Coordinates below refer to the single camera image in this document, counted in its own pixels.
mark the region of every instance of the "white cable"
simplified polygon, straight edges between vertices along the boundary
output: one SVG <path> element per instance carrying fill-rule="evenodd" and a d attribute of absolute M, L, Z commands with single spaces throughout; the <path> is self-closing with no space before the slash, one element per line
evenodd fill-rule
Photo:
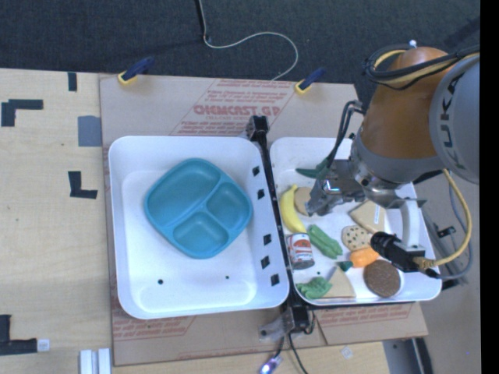
<path fill-rule="evenodd" d="M 201 19 L 203 20 L 203 41 L 204 41 L 204 43 L 209 48 L 213 48 L 213 49 L 231 48 L 231 47 L 235 47 L 235 46 L 237 46 L 239 44 L 242 44 L 245 41 L 248 41 L 249 39 L 252 39 L 252 38 L 257 37 L 257 36 L 277 36 L 277 37 L 282 37 L 288 43 L 290 43 L 291 46 L 293 47 L 293 49 L 295 50 L 295 61 L 293 62 L 293 64 L 288 69 L 286 69 L 283 73 L 281 73 L 281 74 L 277 75 L 276 77 L 274 77 L 272 80 L 277 80 L 279 78 L 282 78 L 283 76 L 287 75 L 288 73 L 290 73 L 295 68 L 296 64 L 298 63 L 298 58 L 299 58 L 298 48 L 296 47 L 295 43 L 289 37 L 287 37 L 284 34 L 280 34 L 278 32 L 269 32 L 269 31 L 258 32 L 256 34 L 249 35 L 248 37 L 244 37 L 243 39 L 241 39 L 240 41 L 236 41 L 235 43 L 226 44 L 226 45 L 222 45 L 222 46 L 214 46 L 213 44 L 211 44 L 207 40 L 207 36 L 206 36 L 206 18 L 204 17 L 203 1 L 202 0 L 197 0 L 197 1 L 199 2 L 199 5 L 200 5 L 200 14 L 201 14 Z"/>

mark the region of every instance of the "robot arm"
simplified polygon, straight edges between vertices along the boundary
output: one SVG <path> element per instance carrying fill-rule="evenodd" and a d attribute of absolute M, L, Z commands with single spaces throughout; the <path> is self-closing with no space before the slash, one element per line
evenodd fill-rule
<path fill-rule="evenodd" d="M 393 56 L 388 71 L 377 71 Z M 448 169 L 479 183 L 480 49 L 447 55 L 435 48 L 394 46 L 366 60 L 365 72 L 380 86 L 365 111 L 356 101 L 345 106 L 337 143 L 319 165 L 307 212 L 325 215 L 335 205 L 365 198 L 400 209 L 402 239 L 376 233 L 371 245 L 404 271 L 446 263 L 425 259 L 418 246 L 415 217 L 424 201 L 400 198 L 397 190 L 429 172 L 448 175 Z M 336 160 L 353 111 L 364 114 L 363 123 L 349 159 Z"/>

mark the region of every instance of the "gray floor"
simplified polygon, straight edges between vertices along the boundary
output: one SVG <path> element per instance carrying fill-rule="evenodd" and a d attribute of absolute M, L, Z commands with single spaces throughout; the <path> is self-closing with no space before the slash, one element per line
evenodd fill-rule
<path fill-rule="evenodd" d="M 457 284 L 443 289 L 433 300 L 421 302 L 429 335 L 424 343 L 430 357 L 430 368 L 422 364 L 414 342 L 384 343 L 391 374 L 477 374 L 482 372 L 480 326 L 480 196 L 478 185 L 460 178 L 455 181 L 472 214 L 472 266 Z M 448 183 L 443 175 L 416 185 L 418 197 L 427 199 L 424 210 L 439 230 L 452 226 L 455 243 L 460 245 L 464 231 L 456 219 L 449 198 Z M 438 244 L 453 251 L 449 236 Z M 437 257 L 447 256 L 438 252 Z M 462 270 L 468 262 L 468 251 L 441 268 L 442 273 Z"/>

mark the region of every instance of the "dark background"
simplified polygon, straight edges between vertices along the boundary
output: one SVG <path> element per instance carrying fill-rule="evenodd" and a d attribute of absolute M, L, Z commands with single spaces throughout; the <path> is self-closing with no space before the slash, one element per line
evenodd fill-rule
<path fill-rule="evenodd" d="M 453 52 L 480 42 L 480 0 L 202 0 L 213 44 L 260 31 L 299 50 L 282 80 L 326 69 L 321 82 L 353 83 L 361 101 L 374 85 L 362 62 L 407 43 Z M 153 55 L 154 75 L 272 79 L 294 61 L 280 37 L 235 48 L 204 45 L 195 0 L 0 0 L 0 67 L 122 72 Z"/>

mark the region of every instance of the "yellow banana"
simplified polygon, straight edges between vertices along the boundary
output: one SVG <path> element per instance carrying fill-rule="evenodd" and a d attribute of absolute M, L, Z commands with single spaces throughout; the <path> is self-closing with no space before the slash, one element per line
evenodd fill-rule
<path fill-rule="evenodd" d="M 282 193 L 279 199 L 279 208 L 282 221 L 292 233 L 306 233 L 305 225 L 295 210 L 295 191 L 297 188 L 298 186 L 294 184 Z"/>

